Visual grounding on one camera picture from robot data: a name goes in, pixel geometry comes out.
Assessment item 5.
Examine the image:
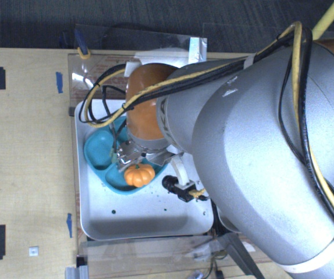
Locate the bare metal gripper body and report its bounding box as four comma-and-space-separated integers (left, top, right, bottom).
116, 140, 176, 171

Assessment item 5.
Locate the orange toy pumpkin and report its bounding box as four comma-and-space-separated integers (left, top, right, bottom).
123, 163, 157, 188

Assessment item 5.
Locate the blue divided plate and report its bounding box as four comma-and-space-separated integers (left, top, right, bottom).
83, 116, 168, 196

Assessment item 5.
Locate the black cylinder on white bracket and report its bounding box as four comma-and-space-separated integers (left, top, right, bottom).
161, 152, 205, 203

